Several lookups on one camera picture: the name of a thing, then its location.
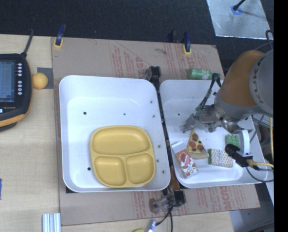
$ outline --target screen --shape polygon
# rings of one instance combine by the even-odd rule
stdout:
[[[14,102],[15,61],[0,61],[0,102]]]

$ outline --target snack package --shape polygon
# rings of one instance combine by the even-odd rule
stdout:
[[[206,152],[204,145],[199,139],[199,136],[194,131],[191,131],[189,142],[187,145],[187,149],[192,156],[193,159],[205,159],[208,158],[210,155]]]
[[[224,150],[208,149],[208,153],[210,155],[208,164],[226,168],[233,167],[233,159]]]
[[[183,142],[173,144],[172,150],[175,153],[186,178],[197,173],[197,166]]]

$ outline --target metal sheet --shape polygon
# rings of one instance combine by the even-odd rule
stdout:
[[[260,0],[245,0],[237,11],[233,6],[241,0],[206,0],[216,36],[266,39],[270,30]]]

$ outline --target black fabric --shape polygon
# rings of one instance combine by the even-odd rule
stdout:
[[[260,0],[274,31],[274,0]],[[206,0],[0,0],[0,34],[165,42],[173,29],[192,44],[216,45],[224,72],[244,51],[265,40],[215,36]]]

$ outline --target cardboard sheet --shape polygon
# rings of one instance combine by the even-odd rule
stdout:
[[[149,200],[163,197],[162,191],[74,193],[66,188],[62,178],[60,80],[71,74],[142,78],[149,66],[160,66],[160,81],[187,79],[189,68],[210,70],[224,78],[214,46],[192,44],[191,51],[192,54],[186,56],[183,45],[179,43],[76,38],[64,38],[60,49],[52,46],[59,201],[63,226],[156,218],[163,217],[165,212],[154,214],[149,209]],[[173,216],[259,207],[254,185],[185,189],[184,193],[186,204],[174,209]]]

